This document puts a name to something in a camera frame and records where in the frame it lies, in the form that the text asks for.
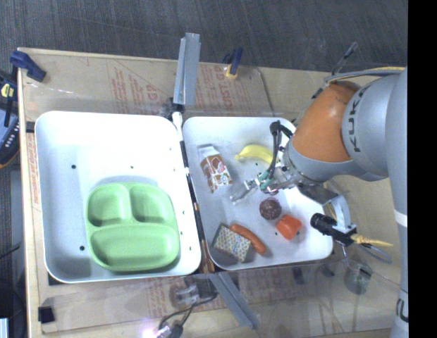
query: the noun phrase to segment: sausage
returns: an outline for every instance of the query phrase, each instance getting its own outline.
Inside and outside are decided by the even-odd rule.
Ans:
[[[261,240],[256,235],[254,235],[254,233],[250,232],[246,227],[243,227],[239,224],[231,224],[230,230],[250,240],[254,250],[259,254],[264,254],[266,252],[266,246],[264,245],[264,243],[261,242]]]

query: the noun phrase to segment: yellow banana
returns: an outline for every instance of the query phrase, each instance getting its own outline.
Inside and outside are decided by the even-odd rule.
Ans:
[[[272,152],[265,146],[250,144],[244,147],[239,154],[234,155],[236,159],[240,158],[259,158],[267,164],[272,162]]]

